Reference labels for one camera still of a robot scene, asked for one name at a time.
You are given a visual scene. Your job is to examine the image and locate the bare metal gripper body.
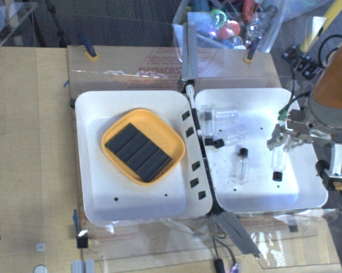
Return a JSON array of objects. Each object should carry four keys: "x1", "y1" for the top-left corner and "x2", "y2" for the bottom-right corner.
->
[{"x1": 281, "y1": 109, "x2": 342, "y2": 146}]

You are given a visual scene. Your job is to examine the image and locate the clear plastic bin of toys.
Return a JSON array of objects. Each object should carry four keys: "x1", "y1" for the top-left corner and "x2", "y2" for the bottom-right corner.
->
[{"x1": 172, "y1": 0, "x2": 291, "y2": 55}]

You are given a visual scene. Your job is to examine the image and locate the brown cardboard board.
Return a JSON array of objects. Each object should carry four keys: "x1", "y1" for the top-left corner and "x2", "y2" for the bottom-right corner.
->
[{"x1": 67, "y1": 44, "x2": 342, "y2": 268}]

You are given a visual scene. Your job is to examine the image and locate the yellow plate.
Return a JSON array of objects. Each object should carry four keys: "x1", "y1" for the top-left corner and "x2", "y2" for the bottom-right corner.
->
[{"x1": 100, "y1": 107, "x2": 187, "y2": 187}]

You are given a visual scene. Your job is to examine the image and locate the black ribbed rectangular block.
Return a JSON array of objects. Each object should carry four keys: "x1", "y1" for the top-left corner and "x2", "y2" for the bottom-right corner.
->
[{"x1": 105, "y1": 122, "x2": 173, "y2": 183}]

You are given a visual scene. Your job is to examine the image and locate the black cylinder on white bracket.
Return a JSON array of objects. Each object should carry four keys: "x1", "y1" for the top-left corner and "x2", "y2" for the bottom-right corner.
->
[{"x1": 315, "y1": 142, "x2": 342, "y2": 192}]

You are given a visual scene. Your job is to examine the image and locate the clear plastic bottle black cap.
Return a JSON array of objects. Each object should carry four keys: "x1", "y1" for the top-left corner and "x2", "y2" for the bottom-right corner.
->
[
  {"x1": 200, "y1": 105, "x2": 216, "y2": 147},
  {"x1": 201, "y1": 106, "x2": 240, "y2": 124},
  {"x1": 271, "y1": 142, "x2": 289, "y2": 182},
  {"x1": 213, "y1": 126, "x2": 250, "y2": 150},
  {"x1": 234, "y1": 147, "x2": 250, "y2": 185}
]

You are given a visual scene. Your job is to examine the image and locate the white plastic tray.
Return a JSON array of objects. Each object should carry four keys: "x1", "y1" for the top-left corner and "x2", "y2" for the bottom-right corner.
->
[
  {"x1": 193, "y1": 87, "x2": 329, "y2": 214},
  {"x1": 74, "y1": 90, "x2": 215, "y2": 225}
]

